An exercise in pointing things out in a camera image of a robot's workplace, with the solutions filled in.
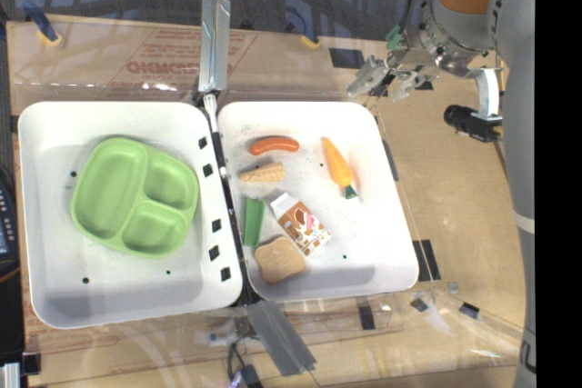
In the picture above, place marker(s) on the orange sausage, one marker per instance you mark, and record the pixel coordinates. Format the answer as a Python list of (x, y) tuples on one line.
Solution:
[(274, 145)]

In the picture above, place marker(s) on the tan bread slice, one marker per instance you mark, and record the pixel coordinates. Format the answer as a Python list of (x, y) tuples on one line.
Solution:
[(278, 261)]

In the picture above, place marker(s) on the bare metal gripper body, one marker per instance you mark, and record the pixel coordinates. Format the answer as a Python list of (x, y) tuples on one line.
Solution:
[(425, 52)]

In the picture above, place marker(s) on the white plastic tray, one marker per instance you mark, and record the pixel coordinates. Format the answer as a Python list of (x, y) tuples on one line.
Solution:
[(50, 241), (373, 241)]

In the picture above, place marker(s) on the green block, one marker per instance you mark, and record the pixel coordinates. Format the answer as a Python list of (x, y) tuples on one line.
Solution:
[(253, 222)]

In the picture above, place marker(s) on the black cylinder on white bracket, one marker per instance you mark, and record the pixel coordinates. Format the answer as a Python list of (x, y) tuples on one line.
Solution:
[(477, 113)]

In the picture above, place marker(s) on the green divided plate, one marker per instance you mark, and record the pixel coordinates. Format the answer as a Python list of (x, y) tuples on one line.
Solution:
[(132, 195)]

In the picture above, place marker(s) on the orange carrot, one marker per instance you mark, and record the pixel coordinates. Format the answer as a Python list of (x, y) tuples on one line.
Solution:
[(338, 168)]

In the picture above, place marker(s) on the brown cardboard board red print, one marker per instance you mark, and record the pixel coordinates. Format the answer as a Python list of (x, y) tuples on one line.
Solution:
[(454, 195)]

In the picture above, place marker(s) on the white and brown carton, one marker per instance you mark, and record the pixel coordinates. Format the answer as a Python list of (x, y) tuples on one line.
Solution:
[(302, 225)]

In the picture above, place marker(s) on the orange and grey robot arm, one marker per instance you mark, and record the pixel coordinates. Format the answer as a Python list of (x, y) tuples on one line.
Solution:
[(516, 13)]

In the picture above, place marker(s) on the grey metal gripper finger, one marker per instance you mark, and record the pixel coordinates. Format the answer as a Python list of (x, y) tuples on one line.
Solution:
[(404, 86), (366, 77)]

